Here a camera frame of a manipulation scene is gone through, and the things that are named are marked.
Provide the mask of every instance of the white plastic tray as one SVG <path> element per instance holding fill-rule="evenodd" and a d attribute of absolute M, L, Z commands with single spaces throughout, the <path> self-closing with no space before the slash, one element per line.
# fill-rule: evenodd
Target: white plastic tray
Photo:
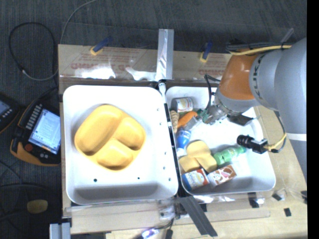
<path fill-rule="evenodd" d="M 208 102 L 208 90 L 205 87 L 171 87 L 166 92 L 167 104 L 173 98 L 191 97 L 195 109 L 204 109 Z M 255 118 L 253 108 L 244 115 Z M 212 153 L 236 145 L 239 135 L 249 135 L 256 140 L 263 139 L 263 132 L 257 119 L 246 126 L 240 126 L 224 119 L 213 125 L 201 123 L 192 132 L 190 142 L 203 140 Z M 193 195 L 224 195 L 232 193 L 260 192 L 271 190 L 276 183 L 276 176 L 267 152 L 257 154 L 248 149 L 232 162 L 237 177 L 227 183 L 212 188 L 210 185 L 191 191 Z"/>
<path fill-rule="evenodd" d="M 114 105 L 147 133 L 133 161 L 121 171 L 91 162 L 74 146 L 74 135 L 99 105 Z M 150 87 L 71 86 L 63 94 L 66 192 L 79 205 L 167 199 L 178 189 L 177 174 L 160 93 Z"/>

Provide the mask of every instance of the yellow block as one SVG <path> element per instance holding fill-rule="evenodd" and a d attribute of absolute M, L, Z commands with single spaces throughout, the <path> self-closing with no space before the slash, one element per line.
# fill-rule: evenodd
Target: yellow block
<path fill-rule="evenodd" d="M 112 105 L 97 107 L 83 121 L 74 137 L 76 149 L 112 171 L 128 167 L 146 140 L 144 128 Z"/>
<path fill-rule="evenodd" d="M 181 157 L 179 159 L 179 164 L 186 173 L 200 168 L 198 161 L 193 157 L 189 157 L 188 155 Z"/>
<path fill-rule="evenodd" d="M 196 160 L 208 173 L 213 172 L 217 169 L 217 162 L 211 155 L 200 156 L 197 157 Z"/>
<path fill-rule="evenodd" d="M 198 140 L 190 143 L 186 148 L 187 155 L 198 158 L 210 155 L 210 149 L 204 141 Z"/>

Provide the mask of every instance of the yellow sponge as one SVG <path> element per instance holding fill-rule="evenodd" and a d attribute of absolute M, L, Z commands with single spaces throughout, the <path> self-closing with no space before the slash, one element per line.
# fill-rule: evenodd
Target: yellow sponge
<path fill-rule="evenodd" d="M 189 157 L 188 155 L 181 157 L 179 159 L 179 164 L 186 173 L 200 168 L 198 161 L 193 157 Z"/>
<path fill-rule="evenodd" d="M 197 157 L 196 160 L 208 173 L 217 169 L 217 162 L 212 155 L 200 156 Z"/>
<path fill-rule="evenodd" d="M 188 156 L 194 158 L 210 155 L 209 147 L 201 140 L 190 143 L 186 148 L 186 152 Z"/>

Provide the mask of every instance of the red juice carton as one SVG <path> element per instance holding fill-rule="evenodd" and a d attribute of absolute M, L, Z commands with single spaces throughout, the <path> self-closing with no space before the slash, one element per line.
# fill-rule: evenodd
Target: red juice carton
<path fill-rule="evenodd" d="M 232 165 L 227 165 L 213 171 L 207 175 L 207 178 L 211 185 L 217 186 L 219 184 L 230 181 L 237 176 L 235 169 Z"/>

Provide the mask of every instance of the gray carpet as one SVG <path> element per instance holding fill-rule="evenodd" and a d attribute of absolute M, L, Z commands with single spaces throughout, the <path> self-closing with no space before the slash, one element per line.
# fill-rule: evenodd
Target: gray carpet
<path fill-rule="evenodd" d="M 39 22 L 50 29 L 59 43 L 63 24 L 80 5 L 91 0 L 0 0 L 0 93 L 26 107 L 45 90 L 55 86 L 53 79 L 34 81 L 17 68 L 8 49 L 12 29 L 25 22 Z M 159 28 L 174 29 L 174 49 L 200 51 L 212 40 L 212 52 L 225 52 L 233 39 L 245 42 L 280 41 L 291 28 L 289 39 L 296 42 L 307 36 L 307 0 L 99 0 L 81 8 L 67 26 L 62 43 L 95 44 L 112 35 L 114 46 L 157 48 Z M 29 75 L 46 78 L 56 70 L 49 32 L 36 24 L 14 33 L 12 46 Z M 48 224 L 59 220 L 61 193 L 60 167 L 42 167 L 22 162 L 9 151 L 12 124 L 0 134 L 0 238 L 46 239 Z M 9 187 L 9 184 L 36 184 L 46 187 Z M 50 209 L 37 216 L 24 210 L 27 200 L 47 198 Z"/>

